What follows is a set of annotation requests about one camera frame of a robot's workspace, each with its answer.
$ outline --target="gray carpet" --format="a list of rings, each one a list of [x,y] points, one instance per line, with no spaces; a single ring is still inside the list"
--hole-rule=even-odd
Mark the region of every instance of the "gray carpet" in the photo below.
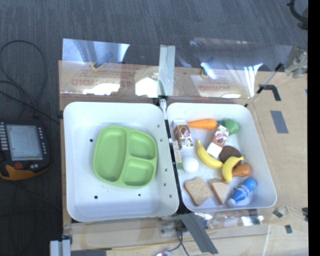
[[[62,216],[55,206],[62,205],[57,121],[58,60],[62,59],[63,39],[152,47],[176,45],[177,54],[184,59],[194,50],[189,42],[196,38],[247,41],[255,43],[254,47],[235,52],[223,47],[210,49],[214,67],[263,63],[267,70],[273,70],[294,44],[308,47],[308,31],[298,26],[299,20],[287,6],[289,1],[1,0],[0,47],[14,40],[31,42],[43,52],[45,62],[28,43],[8,45],[0,55],[0,64],[26,93],[21,95],[6,82],[0,83],[0,91],[20,101],[29,101],[27,94],[35,101],[39,96],[38,109],[51,117],[38,114],[50,143],[52,164],[47,172],[32,179],[0,180],[0,255],[48,256],[50,241],[61,239]],[[300,14],[307,6],[307,0],[295,3]],[[0,71],[0,80],[9,78]],[[32,114],[30,108],[0,93],[0,118],[30,118]],[[38,210],[19,211],[29,208]]]

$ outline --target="toy bread slice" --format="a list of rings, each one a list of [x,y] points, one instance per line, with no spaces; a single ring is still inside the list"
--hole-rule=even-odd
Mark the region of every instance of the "toy bread slice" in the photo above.
[[[220,179],[211,179],[208,181],[216,199],[220,205],[223,205],[227,199],[229,183]]]
[[[200,177],[187,181],[184,184],[184,188],[189,193],[196,206],[202,205],[213,195],[210,188]]]

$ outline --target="white tray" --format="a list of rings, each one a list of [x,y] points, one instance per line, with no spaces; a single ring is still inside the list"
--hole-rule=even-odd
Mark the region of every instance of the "white tray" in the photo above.
[[[79,222],[163,217],[179,206],[163,113],[147,103],[73,102],[63,112],[66,203]],[[109,125],[122,125],[151,135],[158,146],[157,170],[143,188],[101,181],[93,170],[96,141]]]
[[[196,151],[193,154],[199,161],[199,170],[193,173],[187,173],[183,169],[178,170],[178,177],[181,187],[182,200],[185,206],[192,212],[209,213],[226,210],[269,208],[277,200],[277,193],[265,159],[264,152],[257,134],[257,130],[251,113],[247,108],[238,104],[210,104],[210,103],[173,103],[167,108],[167,118],[170,125],[171,136],[173,137],[173,120],[184,119],[187,122],[201,119],[215,119],[223,121],[233,119],[239,124],[239,131],[230,135],[225,143],[238,149],[244,156],[243,163],[247,163],[252,168],[250,177],[256,180],[257,186],[249,196],[239,201],[234,208],[228,205],[220,205],[213,195],[201,206],[196,206],[190,195],[184,189],[187,181],[196,177],[201,177],[207,183],[209,180],[222,178],[221,169],[212,169],[201,162]],[[190,128],[193,141],[201,140],[201,144],[207,148],[212,139],[212,132],[203,129]],[[234,188],[246,177],[234,177],[230,182],[228,196],[233,194]]]

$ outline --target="small carton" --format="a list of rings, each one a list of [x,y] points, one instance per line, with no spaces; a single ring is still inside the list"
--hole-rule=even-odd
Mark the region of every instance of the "small carton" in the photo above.
[[[183,168],[182,157],[179,150],[179,144],[177,140],[172,141],[173,151],[174,151],[174,158],[175,164],[177,169]]]
[[[178,141],[181,152],[188,151],[194,147],[190,128],[185,120],[173,120],[173,136]]]
[[[206,151],[213,156],[214,158],[218,158],[219,154],[224,147],[226,140],[229,136],[230,130],[226,127],[219,124],[214,132],[212,141],[210,142],[209,146],[207,147]]]

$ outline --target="toy milk carton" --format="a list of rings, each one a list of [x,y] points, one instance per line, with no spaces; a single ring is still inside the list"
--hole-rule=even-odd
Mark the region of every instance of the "toy milk carton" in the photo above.
[[[224,147],[226,140],[229,136],[230,130],[219,124],[213,133],[212,141],[207,147],[206,151],[213,156],[218,158],[222,148]]]
[[[173,120],[173,136],[178,141],[181,152],[193,149],[194,142],[191,137],[190,128],[185,120]]]

